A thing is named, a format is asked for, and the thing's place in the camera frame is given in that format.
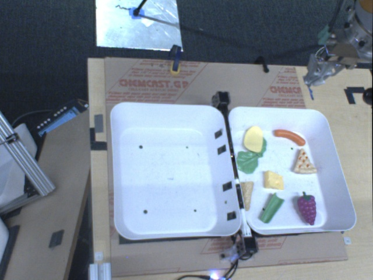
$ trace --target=toy sausage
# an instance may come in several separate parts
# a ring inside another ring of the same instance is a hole
[[[283,138],[287,138],[289,140],[292,140],[293,142],[295,142],[299,146],[305,145],[305,140],[302,137],[300,137],[299,135],[297,135],[293,132],[290,132],[286,129],[285,130],[284,129],[276,129],[275,130],[275,136],[276,137],[283,137]]]

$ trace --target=toy celery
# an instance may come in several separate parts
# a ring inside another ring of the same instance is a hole
[[[261,221],[264,223],[269,223],[283,202],[284,199],[279,198],[276,193],[274,193],[261,216]]]

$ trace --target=robotic hand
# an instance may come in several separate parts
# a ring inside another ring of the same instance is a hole
[[[357,64],[372,64],[372,13],[373,0],[356,0],[349,8],[344,29],[334,30],[334,24],[344,0],[338,0],[330,23],[319,33],[319,45],[308,63],[305,84],[317,86],[325,79],[338,74],[343,68],[353,69]]]

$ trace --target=cardboard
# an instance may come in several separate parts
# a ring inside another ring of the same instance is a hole
[[[298,107],[304,100],[294,67],[181,62],[181,72],[170,74],[170,61],[107,58],[106,85],[108,200],[110,212],[111,269],[113,277],[217,270],[230,262],[220,254],[232,246],[230,237],[127,241],[113,224],[110,111],[124,101],[210,104],[217,91],[229,91],[230,109],[237,106]],[[259,252],[240,267],[346,260],[340,233],[312,233],[260,237]]]

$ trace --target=yellow and blue clip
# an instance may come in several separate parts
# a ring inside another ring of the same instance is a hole
[[[172,75],[178,75],[180,73],[180,58],[181,58],[181,47],[178,45],[173,45],[168,54],[169,59],[172,60],[170,72]]]

